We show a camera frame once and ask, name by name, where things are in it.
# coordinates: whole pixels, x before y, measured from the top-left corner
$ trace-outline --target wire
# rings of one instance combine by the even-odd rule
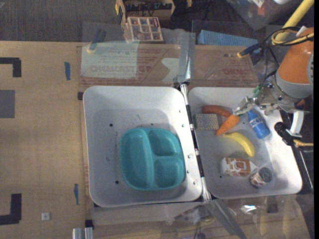
[[[267,71],[268,71],[268,58],[267,58],[267,49],[264,51],[264,58],[265,58],[265,76],[263,78],[262,83],[259,85],[260,88],[262,88],[262,86],[265,83],[265,80],[267,79]]]
[[[272,57],[273,57],[273,59],[274,59],[276,65],[277,65],[277,67],[279,67],[279,62],[278,62],[278,60],[277,60],[277,58],[276,58],[276,56],[275,56],[275,54],[274,54],[272,48],[271,48],[271,47],[268,47],[268,49],[269,49],[270,54],[272,55]]]
[[[196,228],[196,230],[195,230],[195,234],[194,234],[193,239],[195,239],[195,238],[196,238],[196,236],[197,236],[197,231],[198,231],[198,228]]]
[[[305,147],[305,146],[313,146],[313,143],[302,142],[300,140],[294,139],[295,147]]]
[[[296,45],[296,44],[300,44],[300,43],[303,43],[303,42],[306,42],[306,41],[312,41],[314,39],[314,37],[315,37],[315,33],[310,33],[310,34],[307,34],[307,35],[304,35],[304,36],[300,36],[300,37],[294,38],[294,39],[289,40],[289,41],[278,41],[278,40],[276,40],[276,37],[277,37],[278,34],[285,33],[285,32],[297,33],[297,31],[292,30],[292,29],[280,29],[280,30],[278,30],[277,32],[273,33],[272,36],[271,36],[271,41],[272,41],[272,43],[274,43],[273,46],[275,46],[275,45],[281,45],[281,46]]]
[[[278,31],[286,30],[286,29],[294,30],[294,31],[296,31],[296,33],[300,30],[299,27],[295,27],[295,26],[284,27],[284,28],[281,28],[281,29],[279,29],[279,30],[276,30],[276,31],[272,32],[271,34],[269,34],[269,35],[264,39],[262,46],[265,46],[265,45],[266,45],[266,42],[268,41],[268,39],[269,39],[270,37],[272,37],[273,34],[275,34],[275,33],[278,32]]]
[[[299,148],[303,153],[313,153],[314,152],[314,149],[303,149],[303,148]]]

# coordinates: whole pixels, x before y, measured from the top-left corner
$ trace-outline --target white sink basin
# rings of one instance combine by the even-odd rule
[[[89,189],[101,207],[191,202],[202,184],[184,98],[169,87],[94,86],[83,96],[88,146]],[[156,127],[179,138],[186,173],[184,181],[167,190],[140,191],[123,180],[119,142],[129,129]]]
[[[251,95],[250,88],[194,88],[189,92],[188,100],[192,115],[195,115],[201,113],[204,105],[235,108],[245,96]],[[248,123],[247,115],[243,115],[240,122],[229,132],[238,131],[247,136],[256,150],[251,161],[258,167],[267,166],[273,171],[273,180],[260,189],[252,187],[249,176],[225,176],[220,173],[220,162],[224,157],[245,157],[239,144],[215,136],[213,131],[196,131],[207,188],[217,198],[296,194],[302,188],[302,178],[292,149],[274,130],[274,125],[282,121],[280,112],[275,111],[273,115],[266,117],[259,108],[256,108],[256,111],[260,112],[269,127],[269,136],[258,139]]]

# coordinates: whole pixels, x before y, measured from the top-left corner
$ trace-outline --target yellow banana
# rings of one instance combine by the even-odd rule
[[[253,157],[255,155],[255,147],[252,142],[243,134],[234,132],[229,134],[223,134],[223,137],[234,140],[239,143],[245,150],[248,156]]]

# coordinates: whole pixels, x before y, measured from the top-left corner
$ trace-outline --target blue bottle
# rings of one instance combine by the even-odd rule
[[[259,139],[262,139],[270,134],[269,129],[266,127],[262,119],[253,110],[248,111],[247,115],[249,124]]]

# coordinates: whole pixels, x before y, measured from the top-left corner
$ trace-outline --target can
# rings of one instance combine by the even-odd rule
[[[273,175],[269,168],[263,167],[253,173],[249,180],[251,185],[253,185],[255,188],[261,188],[273,180]]]

